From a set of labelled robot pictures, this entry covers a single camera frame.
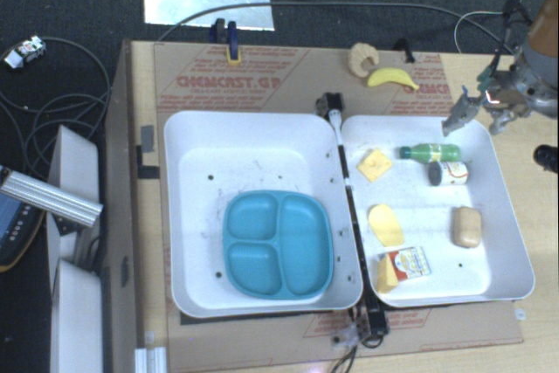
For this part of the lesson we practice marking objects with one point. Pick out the brown cardboard board red print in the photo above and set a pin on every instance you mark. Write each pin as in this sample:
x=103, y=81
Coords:
x=271, y=83

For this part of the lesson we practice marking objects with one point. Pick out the beige croissant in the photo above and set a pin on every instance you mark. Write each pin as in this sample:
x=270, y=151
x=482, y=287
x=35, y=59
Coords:
x=359, y=57

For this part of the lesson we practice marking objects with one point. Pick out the green plastic bottle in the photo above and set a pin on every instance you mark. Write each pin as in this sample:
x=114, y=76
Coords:
x=432, y=152

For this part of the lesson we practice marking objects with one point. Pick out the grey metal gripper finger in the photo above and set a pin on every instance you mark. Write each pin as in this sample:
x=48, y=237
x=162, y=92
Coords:
x=502, y=120
x=459, y=113

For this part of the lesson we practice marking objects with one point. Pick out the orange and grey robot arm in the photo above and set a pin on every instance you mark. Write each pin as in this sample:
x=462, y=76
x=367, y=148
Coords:
x=545, y=30

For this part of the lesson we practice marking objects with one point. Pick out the thin black and white rod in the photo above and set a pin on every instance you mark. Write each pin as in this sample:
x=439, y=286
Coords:
x=350, y=201

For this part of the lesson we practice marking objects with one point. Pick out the yellow banana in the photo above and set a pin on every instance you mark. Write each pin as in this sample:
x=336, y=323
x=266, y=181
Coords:
x=391, y=78

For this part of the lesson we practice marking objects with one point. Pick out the white carton with print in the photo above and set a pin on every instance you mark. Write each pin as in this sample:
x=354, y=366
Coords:
x=412, y=262

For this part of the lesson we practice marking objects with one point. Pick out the white plastic tray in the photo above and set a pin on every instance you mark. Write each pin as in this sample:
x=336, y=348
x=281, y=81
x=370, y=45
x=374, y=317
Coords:
x=436, y=275
x=244, y=157

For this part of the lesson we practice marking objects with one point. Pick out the yellow cheese wedge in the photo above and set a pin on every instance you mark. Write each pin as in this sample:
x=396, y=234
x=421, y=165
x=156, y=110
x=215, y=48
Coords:
x=386, y=275

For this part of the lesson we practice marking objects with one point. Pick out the tan bread roll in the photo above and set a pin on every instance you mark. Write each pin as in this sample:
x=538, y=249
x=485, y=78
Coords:
x=466, y=227

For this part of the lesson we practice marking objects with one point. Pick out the yellow oval chip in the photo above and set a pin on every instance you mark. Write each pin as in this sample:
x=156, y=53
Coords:
x=386, y=226

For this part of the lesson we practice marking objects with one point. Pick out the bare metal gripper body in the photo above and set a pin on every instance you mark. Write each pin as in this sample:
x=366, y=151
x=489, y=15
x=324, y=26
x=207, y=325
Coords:
x=506, y=91

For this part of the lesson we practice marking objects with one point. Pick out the yellow square cheese slice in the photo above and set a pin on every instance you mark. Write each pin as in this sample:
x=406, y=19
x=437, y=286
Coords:
x=374, y=165

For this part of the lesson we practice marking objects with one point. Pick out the blue divided plate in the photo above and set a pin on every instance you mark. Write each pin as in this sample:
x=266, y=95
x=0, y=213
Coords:
x=279, y=244

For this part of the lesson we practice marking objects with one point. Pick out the black cylinder on white bracket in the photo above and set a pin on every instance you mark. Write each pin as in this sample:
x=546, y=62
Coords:
x=547, y=156

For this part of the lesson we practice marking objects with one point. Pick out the white can with print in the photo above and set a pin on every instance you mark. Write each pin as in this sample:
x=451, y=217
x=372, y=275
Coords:
x=452, y=173

